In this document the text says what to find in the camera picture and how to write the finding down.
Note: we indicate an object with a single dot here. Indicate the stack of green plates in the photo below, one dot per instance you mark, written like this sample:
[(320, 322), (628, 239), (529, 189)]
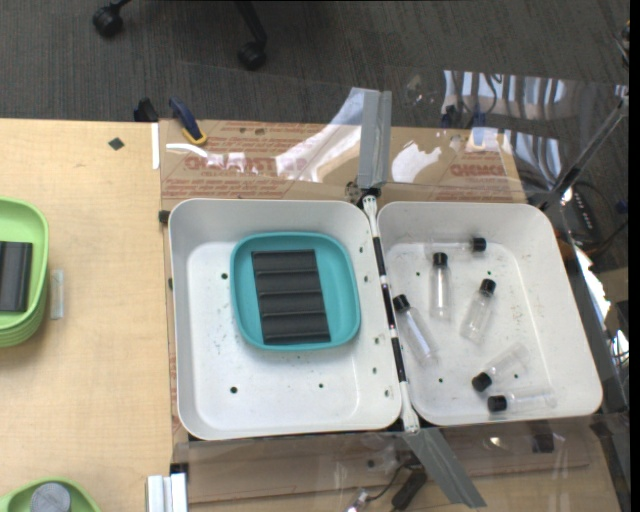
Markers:
[(25, 220)]

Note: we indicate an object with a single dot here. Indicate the black office chair base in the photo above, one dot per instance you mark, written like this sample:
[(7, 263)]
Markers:
[(250, 50)]

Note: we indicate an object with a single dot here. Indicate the green plate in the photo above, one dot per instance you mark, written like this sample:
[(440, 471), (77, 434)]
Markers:
[(80, 495)]

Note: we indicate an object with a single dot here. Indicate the clear plastic bottle black cap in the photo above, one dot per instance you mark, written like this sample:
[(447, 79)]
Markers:
[(417, 332), (440, 290), (478, 312), (525, 401), (457, 246), (502, 369)]

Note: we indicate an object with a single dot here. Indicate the brown cardboard board red print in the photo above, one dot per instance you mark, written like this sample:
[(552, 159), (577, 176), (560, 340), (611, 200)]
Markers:
[(300, 160)]

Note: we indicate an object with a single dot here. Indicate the teal plate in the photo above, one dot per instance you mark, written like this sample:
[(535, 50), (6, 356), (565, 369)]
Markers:
[(345, 300)]

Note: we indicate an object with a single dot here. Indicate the white plastic tray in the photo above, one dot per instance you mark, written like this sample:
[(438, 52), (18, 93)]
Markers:
[(550, 300), (280, 395)]

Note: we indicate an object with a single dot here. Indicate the black ribbed holder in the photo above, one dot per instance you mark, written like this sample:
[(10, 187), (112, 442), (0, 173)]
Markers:
[(15, 275), (290, 297)]

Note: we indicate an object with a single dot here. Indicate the grey round can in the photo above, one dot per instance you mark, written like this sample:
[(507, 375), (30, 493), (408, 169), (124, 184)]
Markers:
[(50, 498)]

